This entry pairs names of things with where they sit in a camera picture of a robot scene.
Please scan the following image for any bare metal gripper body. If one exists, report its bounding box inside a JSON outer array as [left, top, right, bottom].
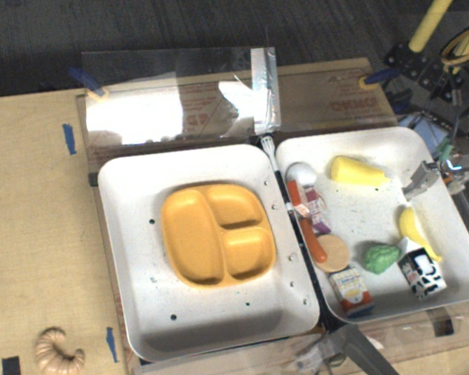
[[434, 151, 469, 184]]

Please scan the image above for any yellow banana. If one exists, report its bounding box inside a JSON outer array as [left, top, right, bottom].
[[396, 202, 444, 269]]

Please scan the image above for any white plastic tray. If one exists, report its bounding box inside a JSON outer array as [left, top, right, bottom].
[[273, 114, 469, 332], [94, 133, 325, 367]]

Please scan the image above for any yellow cheese wedge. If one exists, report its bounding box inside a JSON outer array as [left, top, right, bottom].
[[327, 149, 392, 194]]

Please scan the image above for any green broccoli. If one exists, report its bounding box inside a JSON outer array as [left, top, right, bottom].
[[359, 241, 405, 277]]

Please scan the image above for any black and white milk carton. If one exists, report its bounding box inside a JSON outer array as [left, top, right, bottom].
[[393, 232, 449, 304]]

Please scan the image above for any purple and white packet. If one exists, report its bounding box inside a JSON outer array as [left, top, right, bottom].
[[300, 182, 334, 238]]

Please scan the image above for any tan round biscuit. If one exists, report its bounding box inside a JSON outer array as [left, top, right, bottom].
[[314, 231, 353, 276]]

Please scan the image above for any orange sausage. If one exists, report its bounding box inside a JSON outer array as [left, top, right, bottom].
[[285, 176, 329, 268]]

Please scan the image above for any white round-capped bottle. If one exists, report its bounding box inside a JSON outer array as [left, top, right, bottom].
[[284, 159, 319, 190]]

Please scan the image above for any orange and white carton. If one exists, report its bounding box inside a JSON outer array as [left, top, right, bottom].
[[326, 263, 377, 322]]

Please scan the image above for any orange divided plate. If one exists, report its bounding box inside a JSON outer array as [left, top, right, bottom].
[[156, 175, 281, 295]]

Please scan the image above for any tan croissant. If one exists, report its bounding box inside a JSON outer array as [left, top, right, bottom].
[[31, 322, 89, 375]]

